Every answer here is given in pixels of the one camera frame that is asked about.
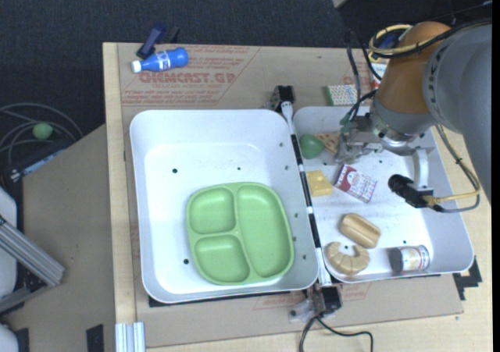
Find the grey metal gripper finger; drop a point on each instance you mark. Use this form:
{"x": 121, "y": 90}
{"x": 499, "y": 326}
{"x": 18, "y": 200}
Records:
{"x": 343, "y": 153}
{"x": 360, "y": 153}

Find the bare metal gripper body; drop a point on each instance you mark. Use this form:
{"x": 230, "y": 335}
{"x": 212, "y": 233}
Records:
{"x": 398, "y": 144}

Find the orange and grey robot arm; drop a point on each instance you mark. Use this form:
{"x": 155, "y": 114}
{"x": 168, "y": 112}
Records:
{"x": 457, "y": 81}

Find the orange pizza slice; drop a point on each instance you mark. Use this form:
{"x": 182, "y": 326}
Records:
{"x": 329, "y": 140}

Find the red and white carton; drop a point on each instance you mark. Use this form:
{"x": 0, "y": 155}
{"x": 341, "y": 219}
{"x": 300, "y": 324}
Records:
{"x": 355, "y": 182}

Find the green toy pear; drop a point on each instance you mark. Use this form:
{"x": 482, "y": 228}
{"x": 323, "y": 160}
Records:
{"x": 310, "y": 146}

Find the yellow cheese wedge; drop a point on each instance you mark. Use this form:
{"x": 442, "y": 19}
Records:
{"x": 319, "y": 184}

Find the thin black and white rod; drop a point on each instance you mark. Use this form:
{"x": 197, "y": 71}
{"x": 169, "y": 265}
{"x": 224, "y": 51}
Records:
{"x": 306, "y": 186}

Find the green and white patterned packet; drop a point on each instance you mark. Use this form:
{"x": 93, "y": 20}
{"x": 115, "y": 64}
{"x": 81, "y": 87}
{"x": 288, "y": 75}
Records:
{"x": 341, "y": 94}

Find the white and red packet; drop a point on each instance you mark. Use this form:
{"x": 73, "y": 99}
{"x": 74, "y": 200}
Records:
{"x": 378, "y": 71}

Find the white plastic tray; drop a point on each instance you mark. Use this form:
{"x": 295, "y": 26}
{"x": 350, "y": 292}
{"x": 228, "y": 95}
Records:
{"x": 218, "y": 147}
{"x": 394, "y": 221}

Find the tan hot dog bun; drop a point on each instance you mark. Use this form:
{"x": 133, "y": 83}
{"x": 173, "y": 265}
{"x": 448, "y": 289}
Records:
{"x": 360, "y": 230}

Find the tan croissant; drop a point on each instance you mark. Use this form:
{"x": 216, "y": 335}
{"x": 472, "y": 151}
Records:
{"x": 345, "y": 262}

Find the green divided plate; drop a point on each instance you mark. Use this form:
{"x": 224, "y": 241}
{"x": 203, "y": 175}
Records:
{"x": 258, "y": 225}

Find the white can grey lid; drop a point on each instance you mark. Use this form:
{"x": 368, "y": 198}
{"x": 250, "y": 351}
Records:
{"x": 412, "y": 258}

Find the brown cardboard board red print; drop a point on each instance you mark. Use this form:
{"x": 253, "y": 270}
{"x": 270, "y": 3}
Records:
{"x": 242, "y": 69}

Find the blue bottle white cap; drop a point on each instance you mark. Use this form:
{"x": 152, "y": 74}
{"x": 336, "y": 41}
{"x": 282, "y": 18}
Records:
{"x": 164, "y": 60}

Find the green ball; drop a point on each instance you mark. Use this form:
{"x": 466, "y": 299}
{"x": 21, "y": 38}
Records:
{"x": 42, "y": 130}

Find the black cylinder on white bracket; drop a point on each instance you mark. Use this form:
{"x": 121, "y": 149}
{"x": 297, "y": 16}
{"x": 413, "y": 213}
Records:
{"x": 406, "y": 188}

